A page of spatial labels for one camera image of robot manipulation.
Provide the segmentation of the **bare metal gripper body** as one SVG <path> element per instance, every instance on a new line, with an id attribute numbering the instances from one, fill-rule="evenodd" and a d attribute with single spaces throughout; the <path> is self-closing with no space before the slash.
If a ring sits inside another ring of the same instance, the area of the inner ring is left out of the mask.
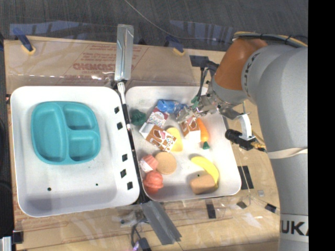
<path id="1" fill-rule="evenodd" d="M 199 97 L 195 97 L 195 99 L 194 114 L 198 117 L 215 113 L 218 113 L 228 119 L 235 119 L 240 116 L 240 113 L 233 109 L 234 105 L 222 101 L 215 96 L 201 95 Z"/>

